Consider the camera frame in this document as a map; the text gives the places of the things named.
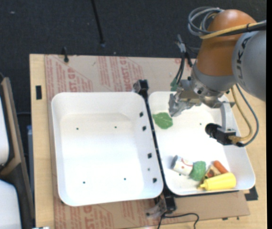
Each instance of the orange toy carrot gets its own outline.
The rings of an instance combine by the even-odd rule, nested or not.
[[[229,172],[218,160],[213,162],[215,168],[217,168],[222,174]]]

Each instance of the black hole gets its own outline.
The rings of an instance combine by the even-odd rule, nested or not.
[[[36,99],[42,99],[42,94],[41,94],[41,86],[35,86],[35,90],[36,90]]]

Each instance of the black bracket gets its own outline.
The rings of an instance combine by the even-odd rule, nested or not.
[[[249,193],[245,194],[245,198],[247,201],[253,201],[253,200],[258,200],[259,195],[256,191],[255,186],[249,189]]]
[[[68,54],[67,54],[67,48],[63,47],[61,50],[61,54],[65,56],[64,61],[67,63],[69,61]]]
[[[162,179],[163,179],[163,183],[164,183],[164,188],[163,188],[162,193],[163,193],[164,200],[165,200],[166,211],[169,213],[172,213],[173,211],[175,211],[177,209],[177,207],[176,207],[174,196],[168,190],[166,183],[165,183],[165,177],[164,177],[160,154],[159,154],[159,149],[158,149],[157,137],[155,134],[155,128],[154,128],[151,110],[150,110],[150,106],[149,106],[149,102],[148,102],[148,89],[149,89],[149,84],[148,84],[147,80],[138,80],[133,85],[133,90],[144,98],[144,101],[146,104],[146,109],[147,109],[148,117],[149,117],[150,124],[151,124],[151,131],[152,131],[152,135],[153,135],[155,149],[156,149],[156,153],[157,153],[157,157],[158,157],[158,161],[159,161],[159,167],[161,170],[161,175],[162,175]]]

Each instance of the metal stand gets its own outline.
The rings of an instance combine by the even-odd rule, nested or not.
[[[158,157],[158,161],[159,161],[160,171],[161,171],[162,179],[164,181],[164,188],[162,191],[162,196],[159,196],[158,198],[156,198],[155,206],[146,211],[147,217],[157,218],[161,214],[163,214],[165,211],[169,214],[174,212],[177,209],[177,207],[176,207],[174,196],[170,192],[170,190],[167,188],[166,183],[165,183],[165,177],[164,177],[164,173],[163,173],[163,169],[162,169],[159,148],[158,148],[158,144],[157,144],[157,138],[156,138],[156,134],[155,134],[153,119],[152,119],[151,110],[150,110],[149,101],[148,101],[148,89],[149,89],[149,84],[148,84],[147,80],[138,80],[133,85],[133,91],[138,93],[140,96],[142,96],[145,101],[147,114],[149,116],[149,120],[150,120],[150,124],[151,124],[151,131],[152,131],[152,135],[153,135],[155,149],[156,149],[156,153],[157,153],[157,157]]]
[[[91,0],[91,4],[92,4],[92,8],[93,8],[94,17],[96,19],[96,23],[97,23],[97,26],[98,26],[98,31],[99,31],[99,36],[100,36],[100,44],[101,44],[102,47],[105,47],[105,40],[104,40],[104,37],[103,37],[102,28],[101,28],[101,25],[100,25],[100,20],[99,20],[99,16],[98,16],[95,1]]]

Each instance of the wooden table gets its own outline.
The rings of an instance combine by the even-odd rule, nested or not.
[[[31,112],[33,131],[33,162],[35,183],[35,214],[36,226],[49,226],[54,228],[53,194],[51,181],[50,141],[48,128],[48,111],[46,96],[46,80],[44,70],[44,54],[30,55],[30,83],[31,83]],[[36,86],[41,86],[42,96],[37,101]],[[199,229],[262,229],[267,228],[267,186],[266,186],[266,103],[249,94],[245,96],[256,112],[260,121],[260,131],[256,139],[247,146],[249,159],[256,175],[256,189],[259,199],[249,201],[249,216],[229,218],[228,220],[214,219],[203,220],[197,223]],[[244,102],[241,106],[254,126],[254,118]],[[241,134],[248,132],[248,127],[243,121],[236,106],[233,112]],[[192,228],[192,222],[176,225],[162,225],[162,229]]]

